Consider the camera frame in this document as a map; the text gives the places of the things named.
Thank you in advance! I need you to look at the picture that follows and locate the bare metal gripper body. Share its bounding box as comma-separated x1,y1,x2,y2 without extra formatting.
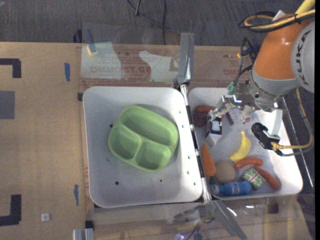
233,82,259,108

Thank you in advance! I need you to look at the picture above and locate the white and purple packet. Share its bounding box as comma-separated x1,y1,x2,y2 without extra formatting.
225,107,253,126

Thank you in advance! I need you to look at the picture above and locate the orange sausage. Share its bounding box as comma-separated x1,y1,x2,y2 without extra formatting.
253,165,282,191
194,105,217,115
234,156,264,170

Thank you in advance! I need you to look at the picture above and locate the white and blue carton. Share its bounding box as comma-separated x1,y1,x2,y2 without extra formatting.
204,110,224,148

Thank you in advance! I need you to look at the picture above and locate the yellow banana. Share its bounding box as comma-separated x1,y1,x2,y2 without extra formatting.
229,130,252,163

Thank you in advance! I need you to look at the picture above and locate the orange carrot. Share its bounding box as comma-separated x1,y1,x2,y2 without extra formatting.
201,144,218,185

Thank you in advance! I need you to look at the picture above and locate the brown round potato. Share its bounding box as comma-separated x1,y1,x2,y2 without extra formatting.
214,160,237,185

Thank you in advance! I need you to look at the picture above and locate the white plastic tray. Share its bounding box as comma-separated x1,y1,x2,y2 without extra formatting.
187,86,304,201
82,85,204,209

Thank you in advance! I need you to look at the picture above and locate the green and white can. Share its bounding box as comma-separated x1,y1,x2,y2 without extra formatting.
240,166,267,191

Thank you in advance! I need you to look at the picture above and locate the blue bottle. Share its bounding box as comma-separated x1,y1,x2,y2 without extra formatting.
209,179,253,198

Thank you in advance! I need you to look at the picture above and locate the green divided plate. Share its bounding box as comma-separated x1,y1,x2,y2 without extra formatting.
107,104,180,173

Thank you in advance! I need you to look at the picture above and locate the brown cardboard board red print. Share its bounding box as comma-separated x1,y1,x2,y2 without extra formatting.
76,43,254,211

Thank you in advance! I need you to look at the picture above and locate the black cylinder on white bracket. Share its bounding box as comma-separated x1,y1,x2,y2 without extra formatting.
250,108,284,151

